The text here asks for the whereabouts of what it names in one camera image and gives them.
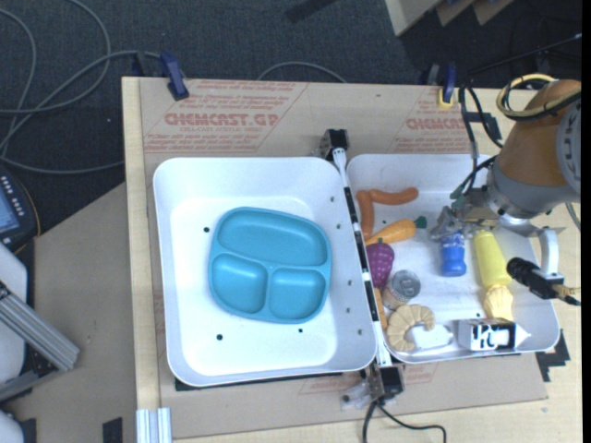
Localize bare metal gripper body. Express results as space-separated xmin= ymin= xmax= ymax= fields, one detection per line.
xmin=454 ymin=195 xmax=540 ymax=238

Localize blue bottle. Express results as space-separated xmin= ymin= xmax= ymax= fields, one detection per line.
xmin=440 ymin=230 xmax=468 ymax=278

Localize yellow bottle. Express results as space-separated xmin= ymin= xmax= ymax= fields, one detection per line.
xmin=473 ymin=229 xmax=514 ymax=291

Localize orange carrot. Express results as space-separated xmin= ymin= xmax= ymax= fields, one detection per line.
xmin=364 ymin=215 xmax=428 ymax=247

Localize orange sausage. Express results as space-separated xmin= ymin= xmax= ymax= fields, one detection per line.
xmin=356 ymin=189 xmax=377 ymax=242
xmin=368 ymin=186 xmax=420 ymax=207

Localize white plastic tray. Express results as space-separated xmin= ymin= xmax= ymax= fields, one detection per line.
xmin=344 ymin=152 xmax=562 ymax=365
xmin=151 ymin=156 xmax=380 ymax=389

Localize purple grapes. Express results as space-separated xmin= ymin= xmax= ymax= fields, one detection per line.
xmin=365 ymin=241 xmax=396 ymax=290

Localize small silver can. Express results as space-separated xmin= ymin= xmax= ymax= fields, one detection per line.
xmin=381 ymin=269 xmax=422 ymax=312

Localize thin black and white rod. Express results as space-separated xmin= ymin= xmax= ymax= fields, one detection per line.
xmin=332 ymin=147 xmax=394 ymax=367

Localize yellow shell-shaped biscuit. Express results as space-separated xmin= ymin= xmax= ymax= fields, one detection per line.
xmin=482 ymin=283 xmax=515 ymax=323

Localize small orange stick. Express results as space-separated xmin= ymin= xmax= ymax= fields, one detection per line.
xmin=373 ymin=287 xmax=390 ymax=331

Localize tan croissant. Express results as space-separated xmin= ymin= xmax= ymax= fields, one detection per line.
xmin=386 ymin=303 xmax=437 ymax=353

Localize black and white carton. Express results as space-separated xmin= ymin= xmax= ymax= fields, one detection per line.
xmin=456 ymin=317 xmax=533 ymax=353

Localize small white bottle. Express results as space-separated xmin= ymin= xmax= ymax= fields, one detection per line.
xmin=409 ymin=324 xmax=454 ymax=352

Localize blue divided plate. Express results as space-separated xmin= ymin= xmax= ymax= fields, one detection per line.
xmin=207 ymin=206 xmax=333 ymax=326

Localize brown cardboard board red print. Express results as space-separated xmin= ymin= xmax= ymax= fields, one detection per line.
xmin=138 ymin=77 xmax=550 ymax=440

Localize black cylinder on white bracket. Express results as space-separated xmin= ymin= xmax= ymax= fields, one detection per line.
xmin=506 ymin=227 xmax=567 ymax=301

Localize black block with thin wires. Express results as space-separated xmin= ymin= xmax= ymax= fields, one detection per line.
xmin=363 ymin=365 xmax=407 ymax=408
xmin=318 ymin=127 xmax=350 ymax=162

